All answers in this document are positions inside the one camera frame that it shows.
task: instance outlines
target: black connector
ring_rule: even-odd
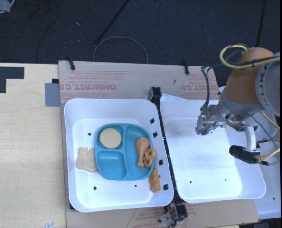
[[[233,145],[231,146],[229,153],[237,159],[249,164],[257,164],[258,160],[254,158],[254,155],[259,155],[259,152],[249,152],[246,148]]]

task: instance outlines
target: round bread slice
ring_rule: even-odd
[[[108,149],[117,148],[122,140],[121,134],[114,128],[105,128],[99,136],[100,143]]]

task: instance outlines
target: wooden surface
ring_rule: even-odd
[[[45,106],[58,65],[24,67],[0,93],[0,228],[66,227],[60,107]]]

